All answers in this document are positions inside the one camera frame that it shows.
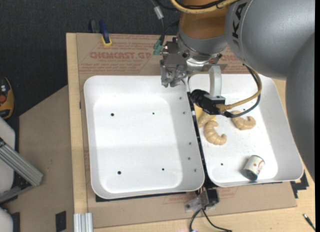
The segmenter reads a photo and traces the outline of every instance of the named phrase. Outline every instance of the black connector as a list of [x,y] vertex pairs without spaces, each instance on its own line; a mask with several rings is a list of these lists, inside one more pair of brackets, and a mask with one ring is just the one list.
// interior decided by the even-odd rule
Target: black connector
[[226,100],[224,98],[212,100],[206,97],[206,95],[209,95],[207,91],[193,90],[191,93],[191,99],[197,106],[201,107],[206,113],[210,115],[221,114],[220,109],[216,107],[216,105],[224,104]]
[[209,204],[215,205],[216,203],[220,202],[219,195],[216,189],[207,189],[206,194],[208,196]]

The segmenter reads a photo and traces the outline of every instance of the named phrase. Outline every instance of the can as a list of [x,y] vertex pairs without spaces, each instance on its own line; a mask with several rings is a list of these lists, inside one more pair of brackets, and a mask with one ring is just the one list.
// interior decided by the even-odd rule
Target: can
[[260,156],[252,155],[243,169],[243,174],[250,180],[257,180],[264,165],[265,161]]

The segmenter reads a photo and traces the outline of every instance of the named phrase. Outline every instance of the black background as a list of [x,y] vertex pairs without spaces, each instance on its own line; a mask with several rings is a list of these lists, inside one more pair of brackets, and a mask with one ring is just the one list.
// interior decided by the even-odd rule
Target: black background
[[[180,17],[162,11],[165,26]],[[66,33],[87,33],[90,19],[104,20],[110,33],[162,31],[149,0],[0,0],[0,75],[18,115],[67,85]]]

